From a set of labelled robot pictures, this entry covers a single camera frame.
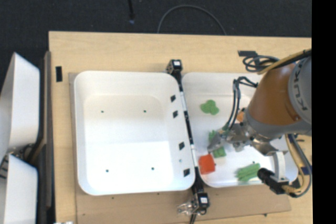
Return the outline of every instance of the wooden table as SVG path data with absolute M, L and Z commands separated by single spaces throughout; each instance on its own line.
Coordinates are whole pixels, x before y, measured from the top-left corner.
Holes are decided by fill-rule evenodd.
M 238 50 L 278 58 L 311 47 L 310 38 L 234 37 L 113 33 L 49 33 L 54 136 L 56 220 L 74 223 L 186 223 L 176 205 L 191 191 L 94 197 L 78 186 L 71 132 L 69 73 L 85 70 L 161 72 L 181 59 L 184 73 L 246 72 Z M 57 77 L 61 67 L 62 78 Z M 303 137 L 311 161 L 311 138 Z M 206 188 L 206 223 L 312 223 L 312 189 L 299 199 L 275 195 L 266 186 Z

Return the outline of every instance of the white tray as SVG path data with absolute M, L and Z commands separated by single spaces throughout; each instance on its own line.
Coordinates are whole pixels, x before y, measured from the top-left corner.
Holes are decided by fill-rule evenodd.
M 9 155 L 7 179 L 0 178 L 0 224 L 35 224 L 37 171 Z
M 188 73 L 183 77 L 183 88 L 186 98 L 188 113 L 196 157 L 199 159 L 207 154 L 209 145 L 208 134 L 212 130 L 218 130 L 228 120 L 233 105 L 233 80 L 239 76 L 246 76 L 251 81 L 258 82 L 261 76 L 251 73 Z M 252 98 L 255 89 L 252 87 L 240 86 L 241 101 L 240 108 L 246 107 Z M 202 112 L 200 105 L 207 100 L 214 100 L 219 113 L 215 116 Z M 272 145 L 279 150 L 287 150 L 285 138 L 274 140 Z M 201 175 L 202 180 L 211 187 L 229 187 L 238 185 L 262 184 L 258 178 L 248 182 L 239 182 L 235 172 L 249 164 L 260 163 L 261 167 L 274 170 L 272 157 L 264 157 L 256 149 L 246 146 L 243 151 L 235 152 L 231 144 L 224 146 L 226 156 L 215 158 L 216 171 L 207 175 Z M 286 177 L 293 181 L 297 177 L 297 167 L 290 156 L 285 155 Z
M 71 88 L 78 182 L 86 193 L 192 186 L 190 143 L 179 87 L 171 75 L 85 71 Z
M 0 95 L 0 161 L 35 143 L 39 128 L 40 73 L 14 53 Z

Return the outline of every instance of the empty white tray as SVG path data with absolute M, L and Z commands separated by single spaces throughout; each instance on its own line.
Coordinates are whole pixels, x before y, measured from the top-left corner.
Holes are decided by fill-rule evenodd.
M 39 87 L 38 68 L 14 53 L 0 95 L 0 161 L 6 153 L 36 142 Z
M 188 73 L 183 77 L 183 88 L 186 98 L 188 113 L 196 157 L 199 159 L 207 154 L 209 145 L 208 134 L 212 130 L 218 130 L 228 120 L 233 105 L 233 80 L 239 76 L 246 76 L 253 82 L 258 82 L 261 76 L 251 73 Z M 252 87 L 240 86 L 241 101 L 240 108 L 247 107 L 255 89 Z M 200 105 L 207 100 L 214 100 L 219 113 L 215 116 L 202 112 Z M 272 141 L 272 145 L 279 150 L 288 150 L 285 138 Z M 246 146 L 243 151 L 236 152 L 231 144 L 224 146 L 226 156 L 215 158 L 216 171 L 207 175 L 201 175 L 202 180 L 211 187 L 229 187 L 238 185 L 261 184 L 256 177 L 248 182 L 239 182 L 235 172 L 249 164 L 260 163 L 261 167 L 274 171 L 272 157 L 264 157 L 256 149 Z M 290 153 L 285 155 L 286 177 L 293 181 L 297 177 L 297 167 L 291 158 Z
M 85 71 L 71 88 L 77 175 L 86 193 L 192 186 L 194 164 L 179 87 L 172 76 Z
M 35 224 L 37 171 L 9 155 L 7 179 L 0 178 L 0 224 Z

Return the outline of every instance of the white plastic part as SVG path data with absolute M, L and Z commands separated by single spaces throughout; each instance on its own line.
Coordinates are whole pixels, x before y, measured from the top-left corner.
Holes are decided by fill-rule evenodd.
M 35 224 L 36 168 L 10 155 L 7 179 L 0 178 L 0 224 Z
M 73 88 L 77 174 L 86 193 L 192 186 L 194 164 L 180 91 L 172 76 L 85 71 L 76 76 Z
M 190 124 L 196 148 L 196 157 L 208 154 L 208 134 L 212 130 L 218 130 L 227 122 L 233 106 L 233 80 L 239 76 L 246 76 L 253 82 L 258 82 L 261 76 L 251 73 L 188 73 L 183 77 L 182 84 L 188 107 Z M 240 86 L 240 108 L 247 107 L 255 89 Z M 217 115 L 205 114 L 200 105 L 207 100 L 214 100 L 219 108 Z M 275 148 L 288 150 L 285 138 L 276 139 L 271 143 Z M 251 146 L 245 146 L 241 152 L 236 152 L 231 144 L 224 145 L 225 157 L 215 158 L 216 171 L 207 175 L 201 175 L 202 180 L 211 187 L 229 187 L 239 185 L 262 184 L 255 177 L 248 182 L 239 182 L 235 176 L 238 169 L 247 165 L 260 163 L 261 167 L 274 171 L 272 157 L 264 157 Z M 286 177 L 293 181 L 296 179 L 298 169 L 290 155 L 285 155 Z
M 35 143 L 39 127 L 40 73 L 14 53 L 0 95 L 0 160 Z

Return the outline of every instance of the curved cable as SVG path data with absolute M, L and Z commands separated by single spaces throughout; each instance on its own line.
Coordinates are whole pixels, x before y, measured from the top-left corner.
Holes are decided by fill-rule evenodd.
M 198 7 L 198 6 L 194 6 L 194 5 L 179 5 L 179 6 L 175 6 L 175 7 L 172 7 L 171 9 L 169 9 L 169 10 L 162 16 L 162 18 L 161 18 L 161 20 L 160 20 L 160 22 L 159 22 L 159 26 L 158 26 L 158 29 L 157 29 L 157 32 L 156 32 L 157 34 L 160 33 L 160 29 L 161 29 L 162 23 L 163 23 L 163 21 L 165 20 L 166 16 L 167 16 L 170 12 L 172 12 L 172 11 L 174 11 L 174 10 L 176 10 L 176 9 L 179 9 L 179 8 L 193 8 L 193 9 L 198 9 L 198 10 L 200 10 L 200 11 L 202 11 L 202 12 L 205 12 L 205 13 L 206 13 L 207 15 L 209 15 L 214 21 L 216 21 L 217 25 L 221 28 L 223 34 L 224 34 L 224 35 L 227 35 L 227 34 L 226 34 L 226 31 L 225 31 L 224 27 L 222 26 L 222 24 L 220 23 L 220 21 L 219 21 L 219 20 L 218 20 L 212 13 L 208 12 L 208 11 L 207 11 L 206 9 L 204 9 L 204 8 L 201 8 L 201 7 Z

